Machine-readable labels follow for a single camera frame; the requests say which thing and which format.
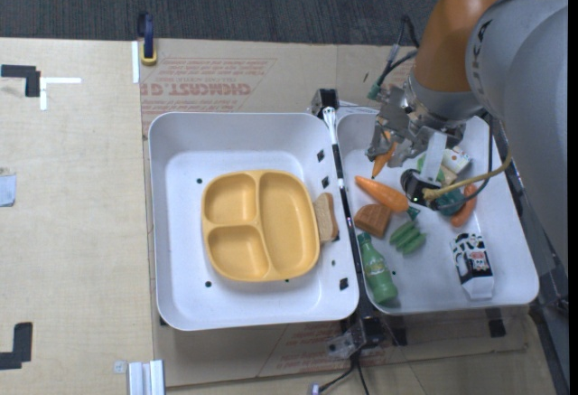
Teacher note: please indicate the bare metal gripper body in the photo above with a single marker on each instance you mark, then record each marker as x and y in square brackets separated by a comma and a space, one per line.
[417, 119]

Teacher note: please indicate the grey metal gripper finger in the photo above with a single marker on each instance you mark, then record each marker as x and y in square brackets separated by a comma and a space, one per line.
[378, 142]
[411, 151]

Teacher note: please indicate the small orange carrot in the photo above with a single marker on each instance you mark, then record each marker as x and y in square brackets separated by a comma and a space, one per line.
[380, 163]

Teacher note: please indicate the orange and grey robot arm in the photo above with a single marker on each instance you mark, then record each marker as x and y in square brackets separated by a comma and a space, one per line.
[519, 81]

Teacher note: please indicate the small white and orange carton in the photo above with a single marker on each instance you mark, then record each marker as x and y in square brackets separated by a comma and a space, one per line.
[457, 160]

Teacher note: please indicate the large orange carrot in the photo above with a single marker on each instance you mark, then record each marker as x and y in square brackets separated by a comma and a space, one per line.
[384, 195]

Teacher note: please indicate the dark teal can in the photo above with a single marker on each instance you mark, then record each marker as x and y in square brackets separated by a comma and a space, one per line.
[451, 203]

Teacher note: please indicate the thin black and white rod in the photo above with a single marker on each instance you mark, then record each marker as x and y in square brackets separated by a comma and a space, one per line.
[344, 199]

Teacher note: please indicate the brown toast piece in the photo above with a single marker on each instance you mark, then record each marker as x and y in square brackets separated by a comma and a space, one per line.
[372, 220]

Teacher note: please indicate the orange sausage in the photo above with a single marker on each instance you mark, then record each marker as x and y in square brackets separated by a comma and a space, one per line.
[465, 212]

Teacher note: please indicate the green pea pods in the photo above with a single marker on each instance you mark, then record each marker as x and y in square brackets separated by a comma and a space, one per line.
[407, 238]

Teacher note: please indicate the tan bread slice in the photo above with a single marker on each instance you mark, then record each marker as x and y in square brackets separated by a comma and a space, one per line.
[326, 218]

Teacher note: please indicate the green plastic bottle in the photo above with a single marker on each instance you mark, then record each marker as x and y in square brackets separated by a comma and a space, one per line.
[378, 273]

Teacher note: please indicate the white plastic tray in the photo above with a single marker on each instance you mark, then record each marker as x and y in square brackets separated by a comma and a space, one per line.
[189, 294]
[433, 275]

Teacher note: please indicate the black and white milk carton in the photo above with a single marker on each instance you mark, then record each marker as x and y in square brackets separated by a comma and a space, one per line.
[472, 264]

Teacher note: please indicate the yellow divided plate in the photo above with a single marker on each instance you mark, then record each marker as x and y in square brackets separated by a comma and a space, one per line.
[259, 226]

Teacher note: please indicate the brown cardboard board red print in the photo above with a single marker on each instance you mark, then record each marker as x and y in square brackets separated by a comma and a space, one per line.
[212, 86]

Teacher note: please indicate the black cylinder on white bracket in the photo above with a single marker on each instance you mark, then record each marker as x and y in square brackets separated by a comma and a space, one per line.
[413, 186]

